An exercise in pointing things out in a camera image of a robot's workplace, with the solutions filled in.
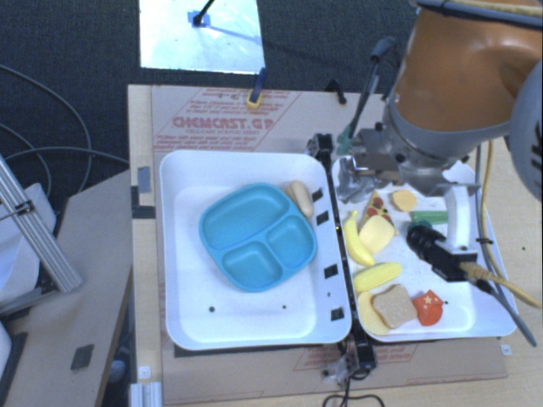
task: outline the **blue plate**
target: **blue plate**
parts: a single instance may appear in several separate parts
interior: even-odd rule
[[[252,184],[211,205],[200,218],[205,248],[238,287],[259,293],[311,262],[315,233],[294,202],[270,184]]]

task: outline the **white tray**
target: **white tray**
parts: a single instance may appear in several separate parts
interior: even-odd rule
[[[339,162],[333,165],[333,177],[338,180]],[[465,164],[457,163],[450,170],[446,171],[445,177],[450,181],[473,182],[473,171]],[[416,210],[445,210],[443,198],[425,198],[419,192],[408,185],[388,185],[379,189],[378,193],[389,211],[392,221],[399,234],[383,250],[374,255],[377,263],[399,262],[402,265],[402,273],[395,280],[372,290],[372,293],[381,293],[391,285],[400,283],[404,285],[411,299],[423,295],[429,289],[440,296],[446,304],[443,307],[443,316],[434,326],[422,326],[418,319],[409,321],[406,324],[391,330],[385,336],[376,336],[368,333],[378,341],[393,343],[401,341],[423,341],[435,339],[447,339],[458,337],[502,337],[511,334],[516,326],[511,316],[503,307],[489,294],[480,292],[468,282],[446,282],[432,271],[430,264],[420,260],[406,242],[407,227],[411,223],[411,217],[406,212],[395,208],[390,200],[390,194],[400,189],[409,189],[417,195]],[[477,221],[475,217],[475,197],[469,198],[470,203],[470,238],[469,247],[478,252],[478,263],[484,265],[480,245],[475,241],[477,235]],[[338,201],[339,213],[344,220],[353,209],[359,212],[360,221],[367,206],[367,200],[360,203],[341,203]],[[434,229],[446,235],[447,225],[435,226]],[[494,236],[490,220],[488,220],[490,237]],[[505,273],[498,247],[492,246],[496,262]],[[363,269],[350,258],[350,272],[352,275]],[[516,309],[512,294],[504,288],[507,301]]]
[[[266,182],[305,183],[321,190],[310,224],[315,258],[299,273],[263,293],[235,287],[199,237],[199,218],[240,187]],[[335,343],[350,331],[350,306],[322,165],[303,154],[175,151],[160,165],[164,232],[166,326],[190,350]],[[319,226],[316,217],[328,212]],[[337,274],[325,277],[336,266]]]

